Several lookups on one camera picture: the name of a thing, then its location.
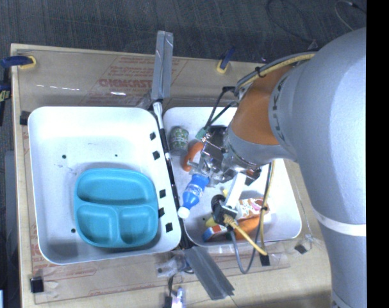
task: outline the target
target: green can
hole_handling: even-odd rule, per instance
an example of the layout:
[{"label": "green can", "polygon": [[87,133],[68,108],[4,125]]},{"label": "green can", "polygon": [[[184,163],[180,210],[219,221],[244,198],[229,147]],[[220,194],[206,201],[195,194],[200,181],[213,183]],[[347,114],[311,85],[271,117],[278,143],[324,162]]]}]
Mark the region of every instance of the green can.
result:
[{"label": "green can", "polygon": [[183,156],[187,154],[188,131],[180,126],[175,126],[170,131],[170,154]]}]

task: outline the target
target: water bottle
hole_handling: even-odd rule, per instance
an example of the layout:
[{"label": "water bottle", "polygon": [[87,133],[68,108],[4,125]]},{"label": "water bottle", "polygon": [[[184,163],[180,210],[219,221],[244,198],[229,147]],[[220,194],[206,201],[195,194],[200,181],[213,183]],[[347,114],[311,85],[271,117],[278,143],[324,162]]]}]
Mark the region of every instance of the water bottle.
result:
[{"label": "water bottle", "polygon": [[210,179],[206,176],[192,175],[191,181],[188,183],[183,192],[183,206],[179,208],[177,214],[181,219],[186,219],[190,215],[190,209],[200,202],[200,197],[203,195]]}]

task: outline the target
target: gray floor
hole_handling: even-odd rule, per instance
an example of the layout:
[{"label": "gray floor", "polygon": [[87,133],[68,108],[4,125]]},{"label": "gray floor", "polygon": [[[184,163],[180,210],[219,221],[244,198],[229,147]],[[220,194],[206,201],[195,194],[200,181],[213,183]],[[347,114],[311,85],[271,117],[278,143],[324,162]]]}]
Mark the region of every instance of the gray floor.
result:
[{"label": "gray floor", "polygon": [[[166,30],[174,34],[175,56],[218,59],[234,46],[232,60],[269,62],[366,26],[366,9],[367,0],[0,0],[0,59],[12,42],[152,54],[156,32]],[[11,110],[7,101],[0,127],[0,288]]]}]

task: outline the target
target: blue plate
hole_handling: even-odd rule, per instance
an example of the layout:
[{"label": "blue plate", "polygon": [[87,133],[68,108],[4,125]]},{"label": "blue plate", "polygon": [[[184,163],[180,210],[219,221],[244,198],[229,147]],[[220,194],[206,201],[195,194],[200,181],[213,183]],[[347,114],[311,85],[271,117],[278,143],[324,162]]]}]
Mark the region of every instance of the blue plate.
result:
[{"label": "blue plate", "polygon": [[153,182],[127,169],[89,169],[76,181],[74,217],[80,237],[104,248],[136,248],[158,230]]}]

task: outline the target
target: bottle cap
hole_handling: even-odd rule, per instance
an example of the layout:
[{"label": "bottle cap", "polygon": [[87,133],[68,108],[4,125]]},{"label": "bottle cap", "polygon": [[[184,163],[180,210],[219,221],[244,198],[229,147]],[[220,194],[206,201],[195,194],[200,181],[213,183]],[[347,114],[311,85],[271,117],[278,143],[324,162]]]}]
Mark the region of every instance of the bottle cap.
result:
[{"label": "bottle cap", "polygon": [[188,210],[186,207],[180,207],[179,210],[177,211],[177,215],[181,219],[186,219],[190,215],[190,210]]}]

